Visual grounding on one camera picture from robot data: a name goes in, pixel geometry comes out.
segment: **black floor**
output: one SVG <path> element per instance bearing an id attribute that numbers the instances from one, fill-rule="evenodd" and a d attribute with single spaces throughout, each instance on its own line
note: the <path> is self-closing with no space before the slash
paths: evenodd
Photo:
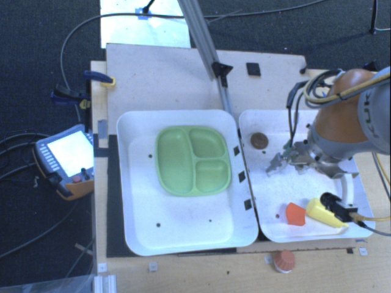
<path id="1" fill-rule="evenodd" d="M 256 12 L 316 0 L 199 0 L 205 15 Z M 390 27 L 390 2 L 379 0 L 378 28 Z M 287 12 L 226 18 L 210 24 L 217 49 L 302 54 L 310 68 L 357 68 L 376 61 L 390 65 L 390 31 L 370 34 L 373 0 L 328 0 Z M 0 141 L 31 129 L 56 134 L 77 124 L 72 107 L 53 106 L 50 93 L 63 85 L 59 54 L 67 34 L 98 15 L 100 0 L 0 0 Z M 84 90 L 82 71 L 104 59 L 100 25 L 90 23 L 70 40 L 65 71 L 71 87 Z M 31 137 L 15 143 L 30 142 Z M 30 146 L 0 157 L 0 177 L 30 161 Z M 0 153 L 5 151 L 0 145 Z M 92 239 L 90 197 L 79 201 L 55 230 L 30 246 L 3 253 L 33 239 L 60 221 L 75 205 L 62 200 L 44 180 L 33 188 L 36 169 L 0 181 L 0 287 L 66 276 Z M 84 275 L 91 258 L 82 257 L 70 274 Z"/>

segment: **table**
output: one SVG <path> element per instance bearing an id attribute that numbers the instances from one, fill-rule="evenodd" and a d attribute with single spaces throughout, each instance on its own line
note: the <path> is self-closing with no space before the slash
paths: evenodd
<path id="1" fill-rule="evenodd" d="M 235 57 L 241 54 L 227 51 L 226 55 Z M 268 67 L 265 68 L 265 73 L 270 74 L 268 77 L 275 77 L 278 83 L 282 75 L 279 73 L 273 75 L 267 70 Z M 105 72 L 106 62 L 92 62 L 92 69 Z M 312 77 L 319 72 L 307 70 L 305 76 Z M 235 85 L 232 87 L 230 91 L 232 96 L 238 92 L 245 93 L 244 90 L 238 91 Z M 261 91 L 266 92 L 270 89 L 265 87 Z M 97 82 L 92 84 L 92 123 L 95 134 L 98 132 L 98 122 L 108 118 L 108 90 Z M 257 103 L 257 99 L 252 98 L 249 105 L 253 103 Z M 107 140 L 100 139 L 100 147 L 104 148 L 107 145 Z M 375 217 L 388 216 L 390 203 L 383 191 L 371 155 L 359 154 L 355 158 Z M 381 159 L 386 170 L 390 170 L 389 156 L 382 156 Z M 279 244 L 269 242 L 267 246 L 254 244 L 248 248 L 242 248 L 241 253 L 231 255 L 107 258 L 107 169 L 108 159 L 96 157 L 93 196 L 95 250 L 98 266 L 106 264 L 107 272 L 117 276 L 118 292 L 323 292 L 326 288 L 329 292 L 387 292 L 391 287 L 390 239 L 377 234 L 365 240 L 349 240 L 348 243 L 345 241 L 330 246 L 336 249 L 315 250 L 316 242 L 290 245 L 295 250 L 296 267 L 288 274 L 281 274 L 274 269 L 272 264 L 266 263 L 274 251 L 282 248 Z M 390 223 L 377 223 L 376 228 L 389 231 Z M 353 254 L 348 254 L 346 247 L 352 247 L 351 245 L 355 248 Z M 327 245 L 321 244 L 320 247 L 327 248 Z M 156 272 L 149 271 L 150 262 L 158 263 Z"/>

